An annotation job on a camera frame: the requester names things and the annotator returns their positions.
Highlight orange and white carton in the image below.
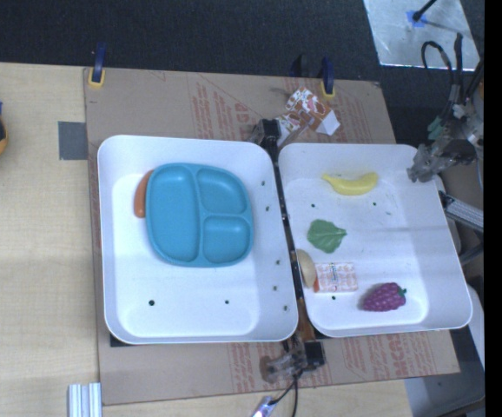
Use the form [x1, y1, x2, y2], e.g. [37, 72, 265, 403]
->
[276, 86, 342, 141]

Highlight blue divided plate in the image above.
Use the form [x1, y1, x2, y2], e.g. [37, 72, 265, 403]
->
[144, 162, 254, 269]

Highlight thin black and white rod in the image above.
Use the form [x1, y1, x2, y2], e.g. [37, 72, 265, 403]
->
[267, 139, 311, 343]

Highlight yellow banana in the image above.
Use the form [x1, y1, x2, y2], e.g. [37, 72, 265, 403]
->
[321, 171, 380, 197]

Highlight white plastic tray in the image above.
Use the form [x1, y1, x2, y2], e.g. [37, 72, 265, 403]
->
[96, 135, 300, 346]
[277, 142, 474, 339]

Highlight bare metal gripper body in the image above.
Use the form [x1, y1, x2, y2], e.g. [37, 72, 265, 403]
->
[438, 122, 485, 168]

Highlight orange and white packet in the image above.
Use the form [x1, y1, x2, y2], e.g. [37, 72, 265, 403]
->
[312, 261, 360, 295]

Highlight purple grapes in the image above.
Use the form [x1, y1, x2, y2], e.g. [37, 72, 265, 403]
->
[361, 281, 408, 313]

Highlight green lettuce leaf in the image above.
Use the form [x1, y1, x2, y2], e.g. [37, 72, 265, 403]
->
[306, 218, 349, 255]

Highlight orange sausage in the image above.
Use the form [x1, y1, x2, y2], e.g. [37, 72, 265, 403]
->
[133, 170, 155, 220]

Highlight brown cardboard board red print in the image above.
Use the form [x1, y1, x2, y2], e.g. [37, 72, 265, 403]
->
[82, 66, 462, 407]

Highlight black block with thin wires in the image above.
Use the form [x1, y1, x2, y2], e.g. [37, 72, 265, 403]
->
[303, 340, 326, 369]
[250, 118, 283, 148]

